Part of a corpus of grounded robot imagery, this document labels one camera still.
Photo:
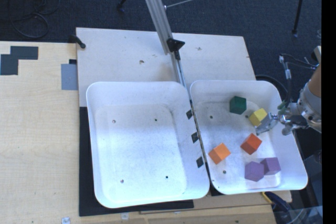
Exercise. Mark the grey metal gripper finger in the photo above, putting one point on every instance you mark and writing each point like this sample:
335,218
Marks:
265,126
273,116

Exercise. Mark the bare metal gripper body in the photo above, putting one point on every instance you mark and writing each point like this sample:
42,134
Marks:
298,120

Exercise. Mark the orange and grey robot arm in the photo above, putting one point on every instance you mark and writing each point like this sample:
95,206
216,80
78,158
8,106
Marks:
313,91

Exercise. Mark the yellow cube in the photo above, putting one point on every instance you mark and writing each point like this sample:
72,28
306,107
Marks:
257,116

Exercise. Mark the red cube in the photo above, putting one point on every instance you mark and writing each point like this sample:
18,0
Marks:
250,144

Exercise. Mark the white plastic tray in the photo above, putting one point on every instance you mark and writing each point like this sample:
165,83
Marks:
139,144
231,126

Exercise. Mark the green cube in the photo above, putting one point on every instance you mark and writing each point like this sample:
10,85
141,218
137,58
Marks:
237,105

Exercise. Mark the purple cube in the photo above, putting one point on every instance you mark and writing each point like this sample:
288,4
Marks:
272,165
253,171

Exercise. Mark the orange cube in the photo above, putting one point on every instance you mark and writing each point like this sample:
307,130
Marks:
219,154

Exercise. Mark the pale wood board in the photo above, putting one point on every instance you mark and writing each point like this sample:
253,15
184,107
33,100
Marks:
126,60

